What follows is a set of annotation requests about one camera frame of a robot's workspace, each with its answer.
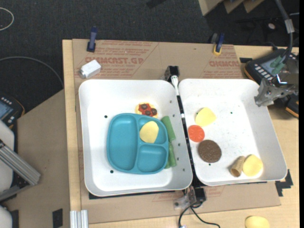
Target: black electronic device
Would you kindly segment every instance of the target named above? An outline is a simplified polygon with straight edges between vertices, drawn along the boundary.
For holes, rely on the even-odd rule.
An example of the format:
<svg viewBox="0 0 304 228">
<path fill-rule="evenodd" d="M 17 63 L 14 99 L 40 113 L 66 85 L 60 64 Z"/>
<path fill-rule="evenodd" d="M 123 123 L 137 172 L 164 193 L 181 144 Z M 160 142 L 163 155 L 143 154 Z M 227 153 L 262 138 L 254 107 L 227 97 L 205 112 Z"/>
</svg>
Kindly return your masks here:
<svg viewBox="0 0 304 228">
<path fill-rule="evenodd" d="M 25 113 L 22 104 L 5 93 L 0 92 L 0 119 L 12 128 L 16 120 Z"/>
<path fill-rule="evenodd" d="M 256 60 L 251 60 L 247 62 L 244 67 L 244 73 L 246 76 L 259 85 L 262 83 L 263 78 L 270 83 L 277 81 L 278 76 L 285 74 L 283 79 L 289 89 L 292 89 L 294 85 L 298 86 L 298 77 L 299 77 L 299 56 L 291 53 L 289 58 L 286 60 L 286 63 L 283 68 L 278 67 L 278 64 L 275 64 L 275 60 L 278 57 L 281 57 L 285 52 L 285 49 L 277 49 L 271 54 L 264 57 L 258 58 Z M 274 100 L 274 105 L 277 107 L 284 107 L 286 111 L 291 113 L 295 117 L 299 117 L 299 94 L 298 90 L 296 93 L 285 95 L 284 97 L 277 97 Z"/>
</svg>

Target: wooden table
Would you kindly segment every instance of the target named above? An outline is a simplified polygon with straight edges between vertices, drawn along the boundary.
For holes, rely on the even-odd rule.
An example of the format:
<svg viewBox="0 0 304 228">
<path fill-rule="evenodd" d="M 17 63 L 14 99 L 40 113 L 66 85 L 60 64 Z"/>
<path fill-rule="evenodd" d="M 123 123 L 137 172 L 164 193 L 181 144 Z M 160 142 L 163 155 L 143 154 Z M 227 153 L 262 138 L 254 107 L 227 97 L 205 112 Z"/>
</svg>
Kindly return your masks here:
<svg viewBox="0 0 304 228">
<path fill-rule="evenodd" d="M 63 40 L 63 63 L 66 100 L 66 127 L 69 170 L 70 209 L 80 211 L 80 180 L 77 144 L 77 126 L 75 113 L 75 86 L 73 68 L 72 40 Z M 259 58 L 270 53 L 271 47 L 235 46 L 237 57 Z M 200 214 L 208 222 L 219 224 L 222 228 L 245 227 L 245 218 L 248 216 L 263 216 L 268 219 L 270 226 L 275 228 L 300 227 L 299 211 L 299 121 L 283 109 L 269 106 L 275 132 L 280 142 L 286 164 L 293 180 L 291 189 L 283 190 L 280 198 L 281 206 L 244 209 L 225 212 Z M 177 228 L 178 216 L 164 218 L 148 218 L 111 223 L 91 224 L 91 228 Z M 188 228 L 214 227 L 202 224 L 195 215 L 185 215 L 181 221 Z"/>
</svg>

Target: white cable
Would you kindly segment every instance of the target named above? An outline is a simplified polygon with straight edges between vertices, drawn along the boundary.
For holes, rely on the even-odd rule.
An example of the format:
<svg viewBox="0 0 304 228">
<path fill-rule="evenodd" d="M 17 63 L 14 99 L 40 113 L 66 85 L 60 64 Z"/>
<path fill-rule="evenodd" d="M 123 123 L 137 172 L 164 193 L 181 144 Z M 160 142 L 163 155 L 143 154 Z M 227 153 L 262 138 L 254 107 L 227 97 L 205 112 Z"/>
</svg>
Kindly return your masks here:
<svg viewBox="0 0 304 228">
<path fill-rule="evenodd" d="M 7 10 L 5 8 L 1 8 L 1 7 L 0 7 L 0 10 L 4 10 L 4 11 L 8 12 L 11 15 L 11 22 L 10 22 L 10 24 L 7 27 L 0 28 L 0 31 L 2 31 L 2 30 L 7 29 L 8 27 L 10 27 L 14 23 L 15 18 L 14 18 L 14 15 L 13 15 L 13 13 L 11 11 L 9 11 L 9 10 Z"/>
</svg>

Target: brown disc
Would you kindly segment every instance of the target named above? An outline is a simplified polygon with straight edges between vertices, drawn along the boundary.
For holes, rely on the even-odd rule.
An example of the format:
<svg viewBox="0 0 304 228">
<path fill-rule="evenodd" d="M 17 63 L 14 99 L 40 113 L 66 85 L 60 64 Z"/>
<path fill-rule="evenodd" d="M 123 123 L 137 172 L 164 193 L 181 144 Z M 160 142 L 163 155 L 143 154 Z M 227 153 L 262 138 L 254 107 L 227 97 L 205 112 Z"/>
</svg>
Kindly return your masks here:
<svg viewBox="0 0 304 228">
<path fill-rule="evenodd" d="M 212 140 L 204 140 L 198 146 L 201 159 L 208 163 L 217 162 L 222 156 L 222 150 L 218 144 Z"/>
</svg>

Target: black floor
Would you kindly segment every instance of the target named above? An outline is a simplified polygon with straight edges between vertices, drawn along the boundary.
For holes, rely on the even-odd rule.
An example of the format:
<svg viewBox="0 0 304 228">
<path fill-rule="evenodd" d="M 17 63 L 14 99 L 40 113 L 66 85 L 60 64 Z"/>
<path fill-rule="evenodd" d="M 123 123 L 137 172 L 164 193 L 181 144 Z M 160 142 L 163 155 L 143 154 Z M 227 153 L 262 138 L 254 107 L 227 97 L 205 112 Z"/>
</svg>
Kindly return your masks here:
<svg viewBox="0 0 304 228">
<path fill-rule="evenodd" d="M 198 0 L 0 0 L 0 92 L 18 99 L 31 110 L 62 89 L 50 66 L 63 80 L 62 39 L 89 38 L 93 25 L 97 39 L 208 43 L 223 32 L 225 44 L 286 47 L 288 35 L 274 0 L 265 0 L 252 12 L 240 5 L 227 14 L 219 4 L 203 16 Z M 299 12 L 299 0 L 282 0 L 287 13 Z M 299 46 L 299 15 L 291 16 Z M 276 31 L 265 30 L 273 19 Z"/>
</svg>

